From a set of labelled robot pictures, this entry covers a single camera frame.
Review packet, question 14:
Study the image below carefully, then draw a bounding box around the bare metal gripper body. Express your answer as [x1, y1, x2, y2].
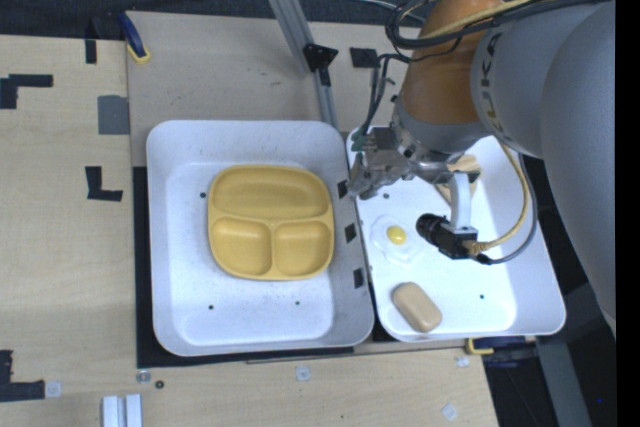
[359, 125, 455, 185]

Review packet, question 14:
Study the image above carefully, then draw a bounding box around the white and yellow fried egg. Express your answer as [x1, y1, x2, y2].
[370, 212, 424, 267]

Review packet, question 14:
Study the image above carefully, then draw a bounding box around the yellow divided plate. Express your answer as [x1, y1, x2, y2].
[206, 164, 336, 282]

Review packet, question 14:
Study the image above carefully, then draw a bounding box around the beige bread roll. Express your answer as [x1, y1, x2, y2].
[390, 280, 444, 335]

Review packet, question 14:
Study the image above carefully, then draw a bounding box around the white plastic tray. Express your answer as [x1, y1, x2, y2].
[345, 124, 568, 344]
[145, 119, 377, 358]

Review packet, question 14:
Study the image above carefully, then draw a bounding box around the black cylinder on white bracket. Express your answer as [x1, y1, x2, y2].
[415, 168, 482, 261]

